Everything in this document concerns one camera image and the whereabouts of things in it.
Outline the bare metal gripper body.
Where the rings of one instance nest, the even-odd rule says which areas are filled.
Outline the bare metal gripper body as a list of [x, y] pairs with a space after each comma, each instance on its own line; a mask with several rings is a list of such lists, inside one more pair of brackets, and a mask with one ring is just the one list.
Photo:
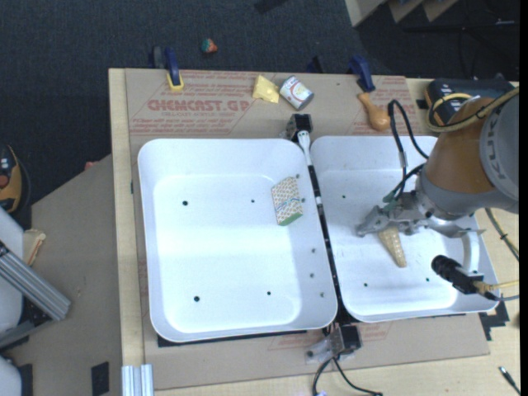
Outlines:
[[388, 227], [401, 228], [401, 223], [409, 220], [423, 220], [427, 228], [446, 226], [452, 218], [441, 210], [424, 192], [410, 191], [392, 199], [383, 208], [389, 214]]

